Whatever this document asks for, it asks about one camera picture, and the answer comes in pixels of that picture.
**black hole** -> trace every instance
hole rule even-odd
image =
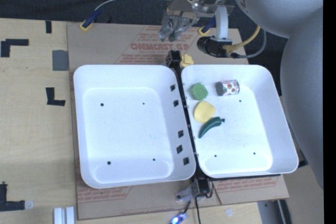
[[[177,151],[178,154],[179,154],[182,150],[183,150],[182,145],[179,145],[179,146],[176,148],[176,151]]]
[[[187,158],[184,158],[183,159],[183,164],[184,165],[187,165],[189,163],[189,158],[187,157]]]

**can with red dots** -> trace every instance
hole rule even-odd
[[[240,87],[237,80],[225,80],[215,84],[219,96],[238,94]]]

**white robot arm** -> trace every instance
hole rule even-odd
[[[159,36],[170,41],[200,17],[212,17],[218,7],[225,7],[225,0],[169,1]],[[235,1],[262,29],[288,38],[280,67],[284,109],[293,137],[323,188],[323,0]]]

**wooden table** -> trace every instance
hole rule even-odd
[[[0,58],[0,182],[7,200],[32,200],[33,209],[0,212],[1,223],[52,223],[53,208],[76,206],[69,72],[53,71],[52,51],[67,50],[66,22],[0,19],[0,40],[29,39]],[[47,105],[46,87],[65,106]],[[226,214],[230,208],[233,215]],[[169,223],[179,211],[77,223]],[[183,223],[198,223],[195,209]],[[261,224],[256,202],[200,209],[202,224]]]

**cardboard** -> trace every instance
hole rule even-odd
[[[223,59],[206,55],[197,48],[197,28],[192,27],[174,42],[158,39],[160,26],[94,24],[82,32],[80,23],[67,24],[72,130],[75,150],[78,219],[144,214],[183,209],[185,203],[175,201],[175,192],[185,189],[189,180],[140,186],[93,189],[87,186],[79,169],[76,108],[73,75],[82,65],[164,65],[170,50],[188,54],[195,64],[248,64],[247,59]],[[215,35],[211,29],[209,35]],[[234,44],[241,42],[237,29],[229,29]],[[244,49],[237,53],[244,55]],[[214,182],[215,194],[199,201],[200,207],[228,205],[250,201],[288,197],[283,176],[230,179]]]

